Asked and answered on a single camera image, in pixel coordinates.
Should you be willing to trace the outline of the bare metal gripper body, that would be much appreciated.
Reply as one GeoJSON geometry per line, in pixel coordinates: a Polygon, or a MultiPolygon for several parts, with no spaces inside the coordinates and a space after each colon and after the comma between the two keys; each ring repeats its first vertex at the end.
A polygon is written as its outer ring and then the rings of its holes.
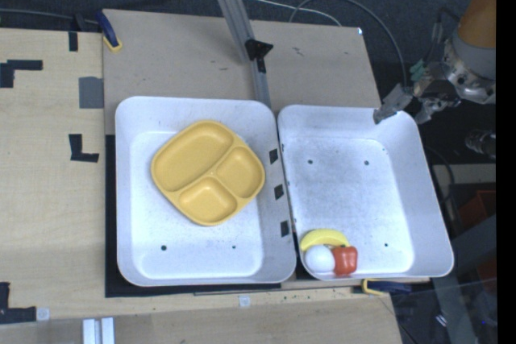
{"type": "Polygon", "coordinates": [[[486,50],[460,53],[447,48],[440,61],[419,61],[413,66],[413,95],[424,110],[444,110],[463,101],[493,104],[493,54],[486,50]]]}

